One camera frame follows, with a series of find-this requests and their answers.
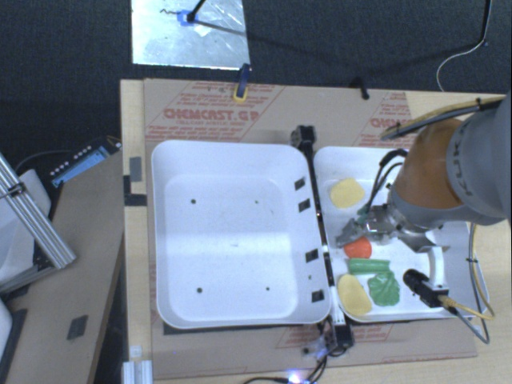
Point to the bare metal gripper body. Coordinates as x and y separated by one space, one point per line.
380 224

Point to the white plastic tray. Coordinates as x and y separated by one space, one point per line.
404 310
232 234

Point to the yellow oval toy chip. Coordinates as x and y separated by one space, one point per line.
353 296

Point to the brown cardboard board red print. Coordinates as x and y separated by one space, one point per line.
328 110

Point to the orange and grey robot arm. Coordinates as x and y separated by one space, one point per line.
476 174

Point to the red toy tomato slice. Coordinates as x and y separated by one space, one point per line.
358 249

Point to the black cylinder on white bracket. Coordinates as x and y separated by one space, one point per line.
420 284

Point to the yellow round toy chip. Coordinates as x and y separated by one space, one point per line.
346 193

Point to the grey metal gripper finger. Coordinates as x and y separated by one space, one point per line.
355 225
345 239

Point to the green toy bean pod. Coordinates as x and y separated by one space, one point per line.
368 265

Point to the thin black and white rod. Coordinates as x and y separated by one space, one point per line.
320 222

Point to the green toy lettuce leaf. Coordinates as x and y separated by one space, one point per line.
385 290

